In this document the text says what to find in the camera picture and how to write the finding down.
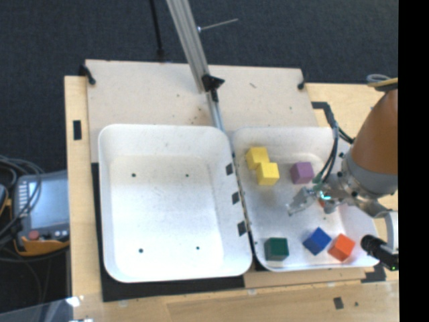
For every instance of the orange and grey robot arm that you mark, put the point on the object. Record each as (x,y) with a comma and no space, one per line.
(377,139)

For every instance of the orange cube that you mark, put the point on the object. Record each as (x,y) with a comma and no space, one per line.
(342,247)

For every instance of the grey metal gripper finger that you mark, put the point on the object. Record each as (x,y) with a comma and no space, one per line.
(330,206)
(300,202)

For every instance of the blue cube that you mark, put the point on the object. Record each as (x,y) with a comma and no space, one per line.
(316,241)

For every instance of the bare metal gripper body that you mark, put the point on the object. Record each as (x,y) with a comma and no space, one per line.
(342,190)

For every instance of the red cube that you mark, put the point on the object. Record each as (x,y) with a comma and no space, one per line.
(321,202)

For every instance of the white plastic tray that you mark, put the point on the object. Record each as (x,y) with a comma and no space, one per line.
(285,213)
(167,206)

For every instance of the yellow cube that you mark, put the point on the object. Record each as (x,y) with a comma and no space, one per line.
(256,155)
(268,173)

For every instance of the purple cube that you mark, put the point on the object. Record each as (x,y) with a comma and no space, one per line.
(301,173)

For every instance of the green cube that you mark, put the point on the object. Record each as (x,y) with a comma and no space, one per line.
(276,249)

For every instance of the black cylinder on white bracket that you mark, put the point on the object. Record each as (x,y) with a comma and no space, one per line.
(378,248)

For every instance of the pale wood board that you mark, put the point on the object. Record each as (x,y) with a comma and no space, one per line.
(151,92)

